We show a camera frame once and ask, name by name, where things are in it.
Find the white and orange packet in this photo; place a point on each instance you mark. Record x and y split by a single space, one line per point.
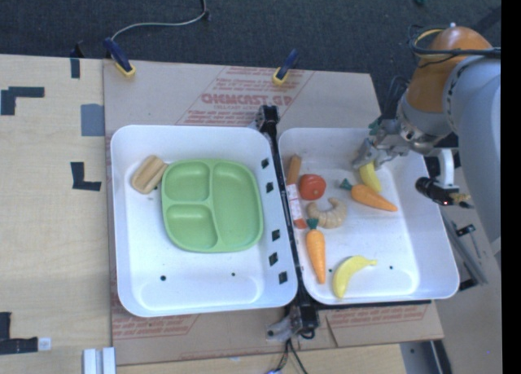
295 205

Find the black cylinder on white bracket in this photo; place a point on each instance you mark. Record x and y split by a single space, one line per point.
437 191

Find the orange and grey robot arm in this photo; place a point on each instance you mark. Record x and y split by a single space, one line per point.
468 91

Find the yellow banana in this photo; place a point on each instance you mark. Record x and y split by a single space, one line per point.
370 179
346 274

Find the thin black and white rod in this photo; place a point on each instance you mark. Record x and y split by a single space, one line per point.
285 201

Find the brown cardboard board red print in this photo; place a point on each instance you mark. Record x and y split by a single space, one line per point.
163 95

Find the white plastic tray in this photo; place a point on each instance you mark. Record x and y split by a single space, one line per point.
195 282
374 242

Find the green divided plate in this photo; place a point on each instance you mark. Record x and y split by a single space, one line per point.
211 205

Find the orange carrot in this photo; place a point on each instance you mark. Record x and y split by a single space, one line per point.
316 252
372 198

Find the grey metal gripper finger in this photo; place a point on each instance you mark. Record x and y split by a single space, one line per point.
363 155
386 159

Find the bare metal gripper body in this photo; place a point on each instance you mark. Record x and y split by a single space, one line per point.
401 140

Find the orange-brown sausage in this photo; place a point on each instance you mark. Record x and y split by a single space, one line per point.
293 168

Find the tan croissant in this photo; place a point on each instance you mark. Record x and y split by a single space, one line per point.
331 217

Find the red tomato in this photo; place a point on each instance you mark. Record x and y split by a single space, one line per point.
312 187

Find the tan bread bun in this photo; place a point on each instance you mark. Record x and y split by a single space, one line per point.
148 174

